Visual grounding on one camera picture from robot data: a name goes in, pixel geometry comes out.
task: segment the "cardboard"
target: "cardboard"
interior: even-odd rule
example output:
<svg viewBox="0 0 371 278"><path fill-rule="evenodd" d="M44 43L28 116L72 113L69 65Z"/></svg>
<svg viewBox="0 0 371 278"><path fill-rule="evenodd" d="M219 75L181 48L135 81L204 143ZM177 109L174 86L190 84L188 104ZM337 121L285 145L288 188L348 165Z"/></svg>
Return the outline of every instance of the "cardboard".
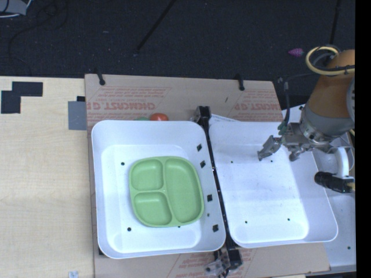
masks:
<svg viewBox="0 0 371 278"><path fill-rule="evenodd" d="M170 120L190 120L197 106L210 106L212 114L240 121L279 122L283 116L273 84L267 81L244 81L245 90L240 91L238 81L229 79L129 75L103 75L103 79L106 83L101 86L97 75L85 75L96 277L208 277L205 265L214 260L213 253L129 259L110 259L99 254L92 127L105 119L149 118L155 112L167 114ZM243 264L228 274L230 278L283 276L329 270L322 243L242 248L240 253Z"/></svg>

